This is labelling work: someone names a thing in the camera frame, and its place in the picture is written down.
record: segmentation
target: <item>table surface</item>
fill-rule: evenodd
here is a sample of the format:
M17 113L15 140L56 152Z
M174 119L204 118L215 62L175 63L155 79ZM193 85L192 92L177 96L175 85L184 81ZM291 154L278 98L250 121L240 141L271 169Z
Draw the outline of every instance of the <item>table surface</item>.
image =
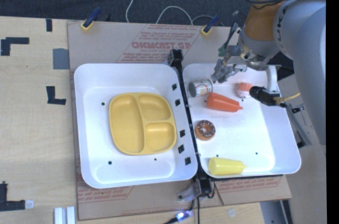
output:
M29 37L0 56L0 180L7 200L33 200L34 208L0 212L0 223L52 223L56 207L76 208L76 172L70 72L53 69L53 49L68 49L67 20L0 17L0 38ZM65 105L47 104L46 86L55 86ZM195 217L185 223L197 223ZM259 203L201 208L201 223L264 223ZM114 223L165 223L174 212L115 217ZM113 218L77 221L112 223Z

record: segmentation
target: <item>white tray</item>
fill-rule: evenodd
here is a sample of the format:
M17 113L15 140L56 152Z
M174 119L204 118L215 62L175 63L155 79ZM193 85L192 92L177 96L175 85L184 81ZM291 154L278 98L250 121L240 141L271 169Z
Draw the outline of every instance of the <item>white tray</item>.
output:
M286 110L264 105L251 97L242 101L236 93L241 82L267 87L265 71L248 68L229 77L224 83L213 84L213 92L240 102L243 109L237 112L207 108L207 95L191 97L189 83L211 80L214 66L190 64L183 70L193 127L200 120L209 120L216 128L211 140L196 139L203 170L215 178L281 175L298 171L301 158ZM237 175L213 176L208 171L211 157L241 160L247 168Z
M103 189L181 181L196 174L198 162L173 68L165 64L84 64L76 69L74 84L81 172L89 186ZM109 103L127 92L156 93L167 99L177 129L177 143L172 149L131 156L115 147Z

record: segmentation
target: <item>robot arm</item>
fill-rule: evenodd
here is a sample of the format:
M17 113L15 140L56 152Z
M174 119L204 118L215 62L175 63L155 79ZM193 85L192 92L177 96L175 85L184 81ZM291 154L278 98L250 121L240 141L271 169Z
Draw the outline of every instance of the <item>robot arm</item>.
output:
M326 143L326 0L247 0L252 4L236 46L225 44L214 82L250 67L266 70L279 51L293 61L300 95Z

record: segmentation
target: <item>chocolate donut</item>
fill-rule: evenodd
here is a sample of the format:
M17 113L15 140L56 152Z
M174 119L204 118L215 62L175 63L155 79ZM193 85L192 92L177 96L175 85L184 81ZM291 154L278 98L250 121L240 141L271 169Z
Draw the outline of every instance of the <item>chocolate donut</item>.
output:
M209 140L216 134L216 128L208 120L201 120L194 128L195 135L200 140Z

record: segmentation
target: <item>yellow plate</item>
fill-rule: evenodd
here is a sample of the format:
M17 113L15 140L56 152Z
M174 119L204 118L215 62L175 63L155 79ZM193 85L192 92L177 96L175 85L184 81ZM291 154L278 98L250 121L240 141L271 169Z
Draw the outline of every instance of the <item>yellow plate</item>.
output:
M115 96L109 108L115 146L128 155L163 153L176 143L176 126L168 101L154 93Z

